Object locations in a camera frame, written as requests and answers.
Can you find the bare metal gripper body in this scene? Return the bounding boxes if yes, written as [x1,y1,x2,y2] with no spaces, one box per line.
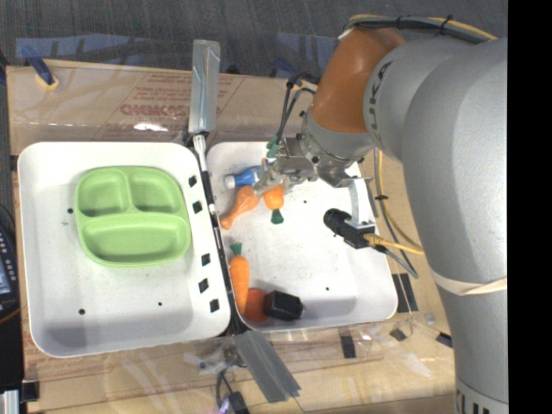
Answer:
[272,136,353,188]

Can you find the blue and white bottle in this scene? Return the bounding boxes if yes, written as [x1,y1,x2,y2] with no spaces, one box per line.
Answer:
[223,166,265,191]

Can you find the short orange carrot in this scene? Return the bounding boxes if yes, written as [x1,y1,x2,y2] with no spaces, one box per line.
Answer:
[262,185,286,225]

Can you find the orange chicken drumstick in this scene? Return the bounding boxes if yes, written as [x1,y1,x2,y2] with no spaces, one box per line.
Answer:
[219,185,261,231]

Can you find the white plastic tray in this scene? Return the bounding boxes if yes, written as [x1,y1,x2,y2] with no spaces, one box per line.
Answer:
[205,141,399,333]
[16,141,232,359]

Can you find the long orange carrot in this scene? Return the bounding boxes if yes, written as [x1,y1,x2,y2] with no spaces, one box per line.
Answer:
[229,241,252,317]

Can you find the black box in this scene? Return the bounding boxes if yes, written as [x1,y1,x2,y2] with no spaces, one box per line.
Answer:
[262,289,305,323]

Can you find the orange can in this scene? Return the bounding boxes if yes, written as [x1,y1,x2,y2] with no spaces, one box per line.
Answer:
[244,287,270,323]

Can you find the green divided plate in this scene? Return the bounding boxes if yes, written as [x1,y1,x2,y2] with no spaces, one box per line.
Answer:
[73,166,192,268]

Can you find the brown cardboard board red print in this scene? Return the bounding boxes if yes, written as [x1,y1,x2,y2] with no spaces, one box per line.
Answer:
[5,58,456,413]

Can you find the black cylinder on white bracket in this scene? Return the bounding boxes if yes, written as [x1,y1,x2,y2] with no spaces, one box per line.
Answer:
[323,176,379,250]

